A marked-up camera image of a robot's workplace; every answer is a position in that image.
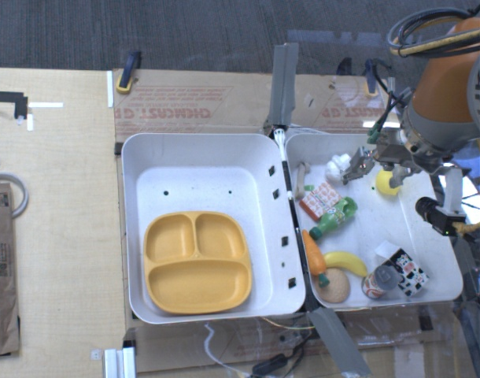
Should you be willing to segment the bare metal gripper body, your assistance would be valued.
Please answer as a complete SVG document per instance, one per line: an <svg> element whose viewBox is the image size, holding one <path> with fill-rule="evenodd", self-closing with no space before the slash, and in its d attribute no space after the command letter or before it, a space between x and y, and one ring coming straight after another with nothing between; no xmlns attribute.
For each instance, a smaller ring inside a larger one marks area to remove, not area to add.
<svg viewBox="0 0 480 378"><path fill-rule="evenodd" d="M417 172L436 172L455 153L430 143L412 128L383 128L375 144L374 157L378 162Z"/></svg>

